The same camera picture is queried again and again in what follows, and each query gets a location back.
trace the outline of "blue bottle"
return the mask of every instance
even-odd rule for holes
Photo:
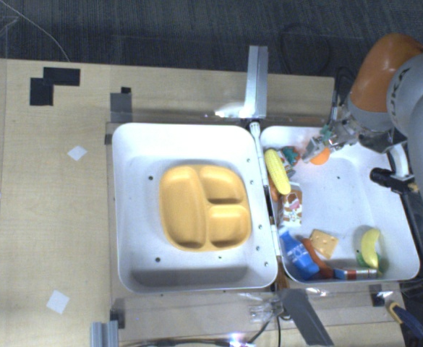
[[[289,261],[299,270],[303,279],[308,280],[319,272],[319,266],[312,261],[311,256],[303,243],[294,239],[288,231],[280,234],[283,243],[283,250]]]

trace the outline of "black tape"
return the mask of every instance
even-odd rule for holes
[[[80,69],[44,67],[44,78],[54,85],[80,86]]]
[[[30,83],[31,106],[53,106],[54,87],[43,78],[32,78]]]

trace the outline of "robotic hand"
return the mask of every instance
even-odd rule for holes
[[[326,147],[335,151],[359,142],[379,153],[390,152],[406,166],[407,143],[423,199],[423,45],[398,33],[381,38],[367,54],[346,101],[338,104],[337,98],[334,92],[330,120],[321,135],[311,139],[303,160]],[[404,181],[408,173],[404,167],[396,177]]]

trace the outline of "banana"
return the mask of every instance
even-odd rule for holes
[[[378,269],[378,255],[375,251],[375,243],[380,236],[380,231],[376,228],[371,228],[366,231],[361,240],[361,252],[365,263],[371,268]]]

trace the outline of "cheese slice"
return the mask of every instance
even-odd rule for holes
[[[312,231],[309,239],[315,250],[328,260],[332,257],[338,244],[338,238],[317,229]]]

